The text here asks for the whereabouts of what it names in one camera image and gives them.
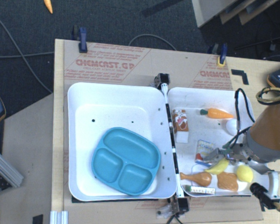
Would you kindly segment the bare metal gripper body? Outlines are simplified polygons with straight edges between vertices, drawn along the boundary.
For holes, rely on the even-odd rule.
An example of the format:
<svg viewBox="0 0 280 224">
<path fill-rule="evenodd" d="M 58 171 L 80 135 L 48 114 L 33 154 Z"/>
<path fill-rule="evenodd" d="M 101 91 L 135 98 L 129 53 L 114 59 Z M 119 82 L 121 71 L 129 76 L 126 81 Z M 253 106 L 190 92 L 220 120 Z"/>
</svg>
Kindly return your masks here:
<svg viewBox="0 0 280 224">
<path fill-rule="evenodd" d="M 227 143 L 223 146 L 224 157 L 230 157 L 238 159 L 239 162 L 249 163 L 250 161 L 258 162 L 258 156 L 253 153 L 253 151 L 243 143 L 230 144 Z"/>
</svg>

